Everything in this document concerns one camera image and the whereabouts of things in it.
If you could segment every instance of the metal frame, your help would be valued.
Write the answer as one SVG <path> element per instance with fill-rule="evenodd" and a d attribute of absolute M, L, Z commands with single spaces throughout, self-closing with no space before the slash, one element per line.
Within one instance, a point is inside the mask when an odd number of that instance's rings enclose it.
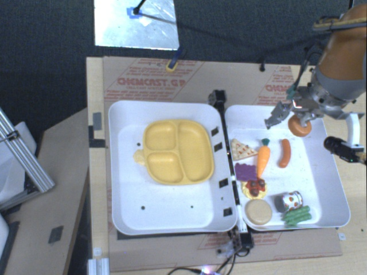
<path fill-rule="evenodd" d="M 30 180 L 37 188 L 37 191 L 29 192 L 24 190 L 18 195 L 15 195 L 5 203 L 0 204 L 0 211 L 5 211 L 13 206 L 16 206 L 38 194 L 45 193 L 55 186 L 54 181 L 48 176 L 44 169 L 39 164 L 36 157 L 28 149 L 22 136 L 12 125 L 10 120 L 0 108 L 0 142 L 5 142 L 9 150 L 17 158 L 22 165 Z"/>

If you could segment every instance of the toy can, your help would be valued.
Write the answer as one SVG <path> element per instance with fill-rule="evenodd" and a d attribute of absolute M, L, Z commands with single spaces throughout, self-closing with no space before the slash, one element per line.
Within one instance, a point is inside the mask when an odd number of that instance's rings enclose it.
<path fill-rule="evenodd" d="M 303 199 L 299 191 L 288 192 L 275 198 L 276 209 L 283 213 L 303 206 Z"/>

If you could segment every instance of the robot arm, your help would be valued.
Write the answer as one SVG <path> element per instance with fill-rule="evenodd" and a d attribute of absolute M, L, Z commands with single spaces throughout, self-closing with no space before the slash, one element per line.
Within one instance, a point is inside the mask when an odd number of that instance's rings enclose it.
<path fill-rule="evenodd" d="M 355 102 L 366 91 L 366 13 L 367 5 L 358 5 L 341 19 L 314 25 L 314 30 L 327 28 L 333 33 L 313 70 L 311 81 L 306 87 L 299 87 L 312 53 L 306 55 L 296 82 L 287 91 L 289 101 L 279 102 L 271 117 L 265 120 L 268 129 L 286 119 L 290 112 L 294 115 L 288 126 L 296 136 L 306 136 L 311 131 L 310 121 L 324 115 L 346 120 L 348 140 L 328 138 L 324 146 L 343 160 L 366 163 L 364 148 L 358 144 L 359 119 L 364 114 L 343 111 L 348 103 Z"/>

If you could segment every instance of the yellow clip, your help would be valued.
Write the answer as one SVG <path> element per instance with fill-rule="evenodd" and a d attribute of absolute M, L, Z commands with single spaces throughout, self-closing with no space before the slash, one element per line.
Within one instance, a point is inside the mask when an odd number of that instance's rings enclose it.
<path fill-rule="evenodd" d="M 166 65 L 166 71 L 167 72 L 174 72 L 176 70 L 176 67 L 178 65 L 178 61 L 175 63 L 175 65 L 173 65 L 172 68 L 169 68 L 171 62 L 172 62 L 172 60 L 168 61 L 167 65 Z"/>

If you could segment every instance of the metal plate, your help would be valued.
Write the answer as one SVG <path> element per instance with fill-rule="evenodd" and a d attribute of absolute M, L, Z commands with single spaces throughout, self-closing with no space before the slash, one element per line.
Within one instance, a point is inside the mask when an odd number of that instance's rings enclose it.
<path fill-rule="evenodd" d="M 146 0 L 139 15 L 132 10 L 141 0 L 95 0 L 97 46 L 177 50 L 173 0 Z"/>

